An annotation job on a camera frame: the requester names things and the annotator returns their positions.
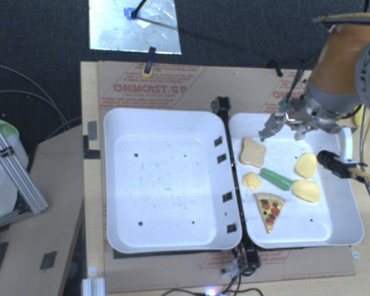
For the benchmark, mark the white plastic tray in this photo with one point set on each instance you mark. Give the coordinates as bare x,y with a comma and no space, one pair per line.
163,180
299,227

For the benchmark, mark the small yellow biscuit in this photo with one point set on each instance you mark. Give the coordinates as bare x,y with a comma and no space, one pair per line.
251,180

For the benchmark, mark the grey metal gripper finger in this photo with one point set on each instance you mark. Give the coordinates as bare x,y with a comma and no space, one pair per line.
302,131
271,126

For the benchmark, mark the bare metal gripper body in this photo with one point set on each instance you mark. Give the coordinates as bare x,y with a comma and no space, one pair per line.
311,117

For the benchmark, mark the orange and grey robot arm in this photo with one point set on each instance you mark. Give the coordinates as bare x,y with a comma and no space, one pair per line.
339,69

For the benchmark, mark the brown cardboard board red print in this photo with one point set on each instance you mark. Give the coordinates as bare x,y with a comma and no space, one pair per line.
160,88

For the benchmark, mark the black cylinder on white bracket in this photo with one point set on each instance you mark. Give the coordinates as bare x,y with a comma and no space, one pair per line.
339,160

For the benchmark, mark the yellow potato chip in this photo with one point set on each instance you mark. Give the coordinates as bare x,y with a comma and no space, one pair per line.
306,190
306,165

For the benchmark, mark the pizza slice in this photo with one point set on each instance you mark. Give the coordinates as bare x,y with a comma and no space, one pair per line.
269,210

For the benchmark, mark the tan bread slice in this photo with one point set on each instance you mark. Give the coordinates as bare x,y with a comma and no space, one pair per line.
252,152

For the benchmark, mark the green toy vegetable stick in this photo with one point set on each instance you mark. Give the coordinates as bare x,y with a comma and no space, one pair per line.
276,179

